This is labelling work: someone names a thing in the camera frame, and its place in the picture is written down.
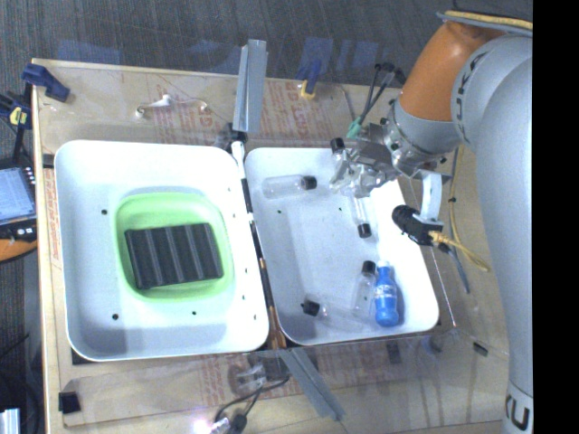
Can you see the clear bottle with black cap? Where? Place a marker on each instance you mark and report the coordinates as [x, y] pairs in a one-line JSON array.
[[282, 186], [337, 145], [363, 224], [332, 317], [365, 287]]

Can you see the green plate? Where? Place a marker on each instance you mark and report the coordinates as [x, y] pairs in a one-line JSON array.
[[135, 206]]

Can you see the brown cardboard board red print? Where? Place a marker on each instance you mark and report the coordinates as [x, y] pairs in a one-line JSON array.
[[190, 111]]

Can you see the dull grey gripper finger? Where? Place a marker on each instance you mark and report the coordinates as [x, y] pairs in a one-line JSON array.
[[340, 172], [368, 182]]

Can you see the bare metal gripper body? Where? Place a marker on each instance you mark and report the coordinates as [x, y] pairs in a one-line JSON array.
[[377, 152]]

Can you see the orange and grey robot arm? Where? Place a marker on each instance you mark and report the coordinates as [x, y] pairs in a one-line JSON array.
[[497, 120]]

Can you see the white plastic tray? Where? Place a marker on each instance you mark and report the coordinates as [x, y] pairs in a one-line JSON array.
[[90, 251], [316, 251]]

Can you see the black ribbed block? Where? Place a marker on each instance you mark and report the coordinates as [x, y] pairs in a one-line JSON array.
[[174, 256]]

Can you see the blue bottle with white cap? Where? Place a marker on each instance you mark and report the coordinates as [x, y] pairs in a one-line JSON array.
[[386, 296]]

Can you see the black cylinder on white bracket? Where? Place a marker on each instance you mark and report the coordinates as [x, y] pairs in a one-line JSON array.
[[414, 224]]

